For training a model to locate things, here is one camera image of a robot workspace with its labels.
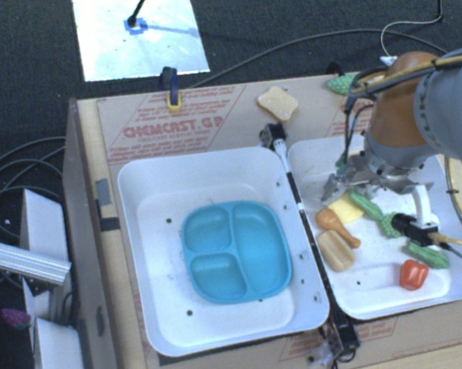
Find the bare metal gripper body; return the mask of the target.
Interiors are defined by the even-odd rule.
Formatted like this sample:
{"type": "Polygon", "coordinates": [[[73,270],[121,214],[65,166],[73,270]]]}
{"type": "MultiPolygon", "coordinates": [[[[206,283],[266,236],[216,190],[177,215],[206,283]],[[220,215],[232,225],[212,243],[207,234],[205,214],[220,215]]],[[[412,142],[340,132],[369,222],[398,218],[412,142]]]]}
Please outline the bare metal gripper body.
{"type": "Polygon", "coordinates": [[[340,177],[346,189],[355,191],[357,186],[365,183],[379,183],[382,189],[399,195],[412,193],[419,185],[430,190],[434,182],[415,182],[410,179],[414,170],[392,166],[369,149],[348,157],[340,177]]]}

